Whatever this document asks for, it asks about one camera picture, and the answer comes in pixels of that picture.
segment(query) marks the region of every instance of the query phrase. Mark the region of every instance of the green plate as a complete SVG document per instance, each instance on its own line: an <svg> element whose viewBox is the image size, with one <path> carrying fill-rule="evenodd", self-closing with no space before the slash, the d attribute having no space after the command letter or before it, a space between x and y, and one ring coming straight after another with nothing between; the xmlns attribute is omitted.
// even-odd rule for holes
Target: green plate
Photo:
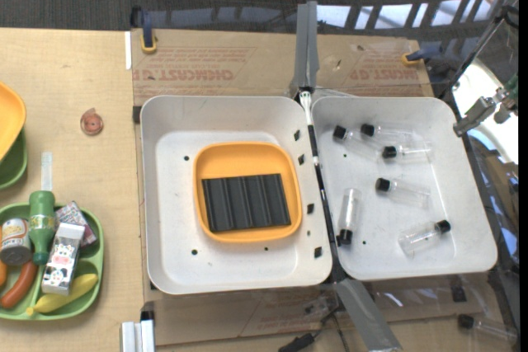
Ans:
<svg viewBox="0 0 528 352"><path fill-rule="evenodd" d="M55 210L60 209L63 205L56 205ZM64 305L63 307L48 312L46 314L40 314L35 312L31 317L26 314L26 308L32 307L38 301L42 292L40 291L40 281L44 273L44 265L41 265L37 273L35 282L27 295L14 307L5 309L0 307L0 318L6 318L8 320L60 320L63 318L69 318L86 311L93 301L99 294L99 288L101 287L102 279L102 267L103 267L103 247L104 239L102 227L97 218L89 211L81 208L85 219L87 220L90 228L97 237L97 241L85 248L82 248L79 253L79 260L77 268L75 269L75 276L85 275L88 273L95 273L98 276L96 285L82 297L75 299L71 303ZM0 209L0 225L4 224L10 218L25 218L28 219L30 215L29 203L18 203L8 205ZM0 288L0 297L3 296L17 281L18 275L20 274L20 266L9 266L7 269L7 280L6 283Z"/></svg>
<svg viewBox="0 0 528 352"><path fill-rule="evenodd" d="M26 133L24 128L22 128L9 152L0 161L0 190L4 190L17 182L26 171L26 168Z"/></svg>

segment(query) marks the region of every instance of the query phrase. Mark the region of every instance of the black cap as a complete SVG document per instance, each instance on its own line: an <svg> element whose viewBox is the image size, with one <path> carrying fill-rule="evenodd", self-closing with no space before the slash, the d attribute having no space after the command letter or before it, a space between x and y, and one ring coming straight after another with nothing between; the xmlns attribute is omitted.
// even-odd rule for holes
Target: black cap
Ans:
<svg viewBox="0 0 528 352"><path fill-rule="evenodd" d="M376 181L376 189L382 190L383 192L389 192L390 181L382 177L378 178L378 180Z"/></svg>
<svg viewBox="0 0 528 352"><path fill-rule="evenodd" d="M339 240L343 245L350 245L352 243L352 231L341 229L339 232Z"/></svg>
<svg viewBox="0 0 528 352"><path fill-rule="evenodd" d="M398 154L398 150L394 145L389 145L388 147L385 147L383 149L383 152L381 153L382 158L395 158Z"/></svg>
<svg viewBox="0 0 528 352"><path fill-rule="evenodd" d="M336 126L336 128L333 130L333 136L339 139L345 139L346 134L347 134L347 129L339 125Z"/></svg>
<svg viewBox="0 0 528 352"><path fill-rule="evenodd" d="M361 133L364 135L368 135L369 137L374 136L375 127L372 124L363 124L361 126Z"/></svg>
<svg viewBox="0 0 528 352"><path fill-rule="evenodd" d="M440 233L446 233L451 230L451 225L447 220L441 220L440 222L436 222L435 226L438 228L438 230L440 230Z"/></svg>
<svg viewBox="0 0 528 352"><path fill-rule="evenodd" d="M475 323L475 319L469 316L468 314L460 314L458 320L459 327L462 327L464 329L472 329Z"/></svg>

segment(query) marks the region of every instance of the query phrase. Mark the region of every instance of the can label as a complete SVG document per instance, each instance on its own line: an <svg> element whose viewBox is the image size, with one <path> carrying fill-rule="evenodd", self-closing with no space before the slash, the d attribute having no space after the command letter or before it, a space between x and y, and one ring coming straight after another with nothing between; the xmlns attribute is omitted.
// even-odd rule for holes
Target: can label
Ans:
<svg viewBox="0 0 528 352"><path fill-rule="evenodd" d="M8 265L22 265L31 258L28 223L23 218L12 218L2 225L0 259Z"/></svg>
<svg viewBox="0 0 528 352"><path fill-rule="evenodd" d="M51 229L55 230L55 217L37 214L30 217L30 230Z"/></svg>

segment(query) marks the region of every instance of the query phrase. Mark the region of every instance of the yellow banana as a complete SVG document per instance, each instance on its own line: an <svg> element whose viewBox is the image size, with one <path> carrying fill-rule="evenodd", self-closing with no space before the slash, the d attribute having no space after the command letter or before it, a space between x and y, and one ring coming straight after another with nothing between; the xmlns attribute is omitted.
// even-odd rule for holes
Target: yellow banana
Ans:
<svg viewBox="0 0 528 352"><path fill-rule="evenodd" d="M58 308L63 307L67 303L71 303L77 298L82 297L86 292L95 286L98 281L98 276L95 274L80 275L72 282L72 289L68 296L59 295L56 293L47 293L40 297L33 307L26 309L26 314L32 316L35 312L47 313L52 312Z"/></svg>

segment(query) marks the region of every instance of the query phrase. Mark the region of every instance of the sausage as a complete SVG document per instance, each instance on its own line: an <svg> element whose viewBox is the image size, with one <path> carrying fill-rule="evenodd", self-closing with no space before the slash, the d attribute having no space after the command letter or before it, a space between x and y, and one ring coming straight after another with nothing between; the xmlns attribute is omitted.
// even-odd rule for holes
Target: sausage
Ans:
<svg viewBox="0 0 528 352"><path fill-rule="evenodd" d="M6 283L7 279L7 265L2 260L0 260L0 288L4 283Z"/></svg>
<svg viewBox="0 0 528 352"><path fill-rule="evenodd" d="M13 308L17 305L30 289L36 277L39 266L33 263L33 260L27 261L22 265L20 275L15 284L0 299L0 305L3 308Z"/></svg>

